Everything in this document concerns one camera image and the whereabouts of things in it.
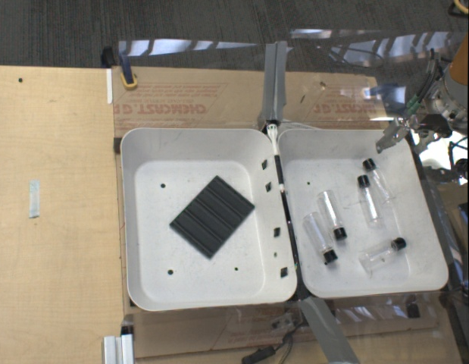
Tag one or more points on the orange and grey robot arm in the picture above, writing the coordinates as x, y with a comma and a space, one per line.
460, 61

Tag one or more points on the clear plastic bottle black cap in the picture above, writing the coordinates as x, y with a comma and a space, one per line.
340, 233
399, 243
330, 256
369, 164
364, 181

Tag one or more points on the black ribbed rectangular plate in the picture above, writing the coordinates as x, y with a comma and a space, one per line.
212, 217

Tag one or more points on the white plastic tray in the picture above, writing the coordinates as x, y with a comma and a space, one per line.
204, 290
355, 283

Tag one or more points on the brown cardboard board red print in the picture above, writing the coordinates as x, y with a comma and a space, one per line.
219, 97

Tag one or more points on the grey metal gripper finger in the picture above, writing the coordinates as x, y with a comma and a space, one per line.
410, 123
388, 137

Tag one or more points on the black cylinder on white bracket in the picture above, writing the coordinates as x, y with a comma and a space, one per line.
462, 168

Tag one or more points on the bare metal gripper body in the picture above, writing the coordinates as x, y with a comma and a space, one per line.
448, 108

